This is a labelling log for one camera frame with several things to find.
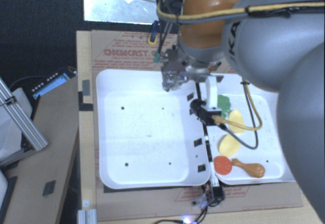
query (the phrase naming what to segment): cardboard sheet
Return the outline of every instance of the cardboard sheet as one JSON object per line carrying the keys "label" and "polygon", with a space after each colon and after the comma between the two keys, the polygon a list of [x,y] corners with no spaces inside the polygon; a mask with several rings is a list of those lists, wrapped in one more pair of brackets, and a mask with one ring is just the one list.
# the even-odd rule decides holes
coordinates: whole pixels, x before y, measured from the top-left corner
{"label": "cardboard sheet", "polygon": [[[98,114],[96,77],[104,69],[159,71],[153,63],[157,46],[147,43],[148,33],[92,31],[92,82],[94,103],[94,136],[96,164],[96,198],[98,221],[191,215],[200,213],[192,201],[202,195],[201,187],[112,190],[104,187],[99,177]],[[168,35],[163,51],[176,44],[177,36]],[[218,73],[233,73],[223,59]],[[227,186],[225,200],[209,213],[301,207],[300,189],[295,182],[261,185]]]}

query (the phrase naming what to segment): wooden table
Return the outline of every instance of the wooden table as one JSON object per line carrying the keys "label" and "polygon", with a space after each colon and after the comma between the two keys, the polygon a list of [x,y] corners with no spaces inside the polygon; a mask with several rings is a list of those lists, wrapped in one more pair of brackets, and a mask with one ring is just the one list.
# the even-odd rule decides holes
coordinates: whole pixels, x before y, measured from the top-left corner
{"label": "wooden table", "polygon": [[[41,97],[34,124],[49,145],[19,161],[5,176],[16,176],[5,224],[60,222],[77,149],[77,77]],[[43,196],[46,183],[54,191]]]}
{"label": "wooden table", "polygon": [[[91,73],[91,35],[88,31],[77,32],[77,60],[78,60],[78,91],[83,91],[84,81],[92,86]],[[83,103],[92,104],[92,90],[83,96]],[[94,134],[93,134],[93,112],[79,112],[80,131],[80,164],[81,164],[81,199],[84,210],[96,209],[95,190],[95,154],[94,154]],[[231,223],[231,224],[262,224],[262,223],[321,223],[315,211],[302,195],[303,207],[286,208],[275,210],[258,210],[231,213],[207,214],[203,224]],[[145,218],[132,220],[115,220],[99,222],[99,224],[152,224],[160,218]],[[170,217],[169,219],[181,219],[180,217]]]}

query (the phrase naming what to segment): yellow toy food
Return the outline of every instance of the yellow toy food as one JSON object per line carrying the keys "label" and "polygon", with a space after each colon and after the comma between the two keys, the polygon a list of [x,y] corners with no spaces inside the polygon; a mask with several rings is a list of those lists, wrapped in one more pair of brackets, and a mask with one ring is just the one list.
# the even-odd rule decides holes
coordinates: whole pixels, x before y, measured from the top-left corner
{"label": "yellow toy food", "polygon": [[231,135],[225,135],[219,145],[219,153],[221,155],[230,157],[235,154],[240,148],[241,144]]}
{"label": "yellow toy food", "polygon": [[[244,119],[243,119],[242,113],[240,113],[238,110],[232,110],[229,113],[228,121],[232,121],[232,122],[244,125]],[[241,129],[241,128],[233,126],[233,125],[229,125],[229,129],[234,133],[243,133],[243,132],[245,132],[244,129]]]}

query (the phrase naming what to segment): yellow cable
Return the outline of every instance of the yellow cable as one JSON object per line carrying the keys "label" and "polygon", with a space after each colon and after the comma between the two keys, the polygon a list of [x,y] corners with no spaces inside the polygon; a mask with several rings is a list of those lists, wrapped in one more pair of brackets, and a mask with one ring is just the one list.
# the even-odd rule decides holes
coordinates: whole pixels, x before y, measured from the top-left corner
{"label": "yellow cable", "polygon": [[[234,15],[234,14],[244,14],[244,13],[255,13],[255,12],[267,12],[267,11],[275,11],[283,8],[292,8],[292,7],[324,7],[325,2],[297,2],[297,3],[288,3],[288,4],[271,4],[271,5],[260,5],[260,6],[251,6],[246,8],[233,8],[220,10],[215,12],[209,12],[198,15],[179,15],[179,21],[191,21],[198,20],[204,18],[218,17],[223,15]],[[157,5],[157,14],[160,17],[168,18],[168,19],[177,19],[177,16],[174,14],[168,14],[161,10],[160,3]]]}
{"label": "yellow cable", "polygon": [[245,126],[245,125],[242,125],[242,124],[238,124],[236,122],[232,122],[232,121],[226,120],[226,119],[224,119],[221,116],[212,116],[212,119],[214,120],[214,122],[216,124],[230,124],[230,125],[239,127],[241,129],[252,130],[252,131],[256,131],[256,130],[259,130],[259,129],[262,128],[263,122],[262,122],[261,117],[259,116],[259,114],[258,114],[258,112],[256,110],[256,107],[255,107],[254,102],[253,102],[253,99],[252,99],[252,97],[250,95],[249,88],[248,88],[247,84],[245,84],[245,88],[246,88],[247,95],[248,95],[248,99],[250,101],[250,104],[252,106],[252,109],[253,109],[253,111],[254,111],[254,113],[255,113],[258,121],[259,121],[259,126],[256,126],[256,127]]}

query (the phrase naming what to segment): blue clip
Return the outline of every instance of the blue clip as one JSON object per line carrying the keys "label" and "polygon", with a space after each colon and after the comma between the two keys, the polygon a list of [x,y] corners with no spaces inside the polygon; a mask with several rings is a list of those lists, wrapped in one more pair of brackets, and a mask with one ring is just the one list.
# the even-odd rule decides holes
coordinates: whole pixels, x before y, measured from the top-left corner
{"label": "blue clip", "polygon": [[148,44],[150,44],[150,45],[156,45],[156,43],[157,43],[157,32],[158,32],[158,28],[159,28],[159,22],[158,21],[154,21],[154,23],[151,25],[151,28],[150,28],[150,34],[149,34],[149,38],[148,38]]}

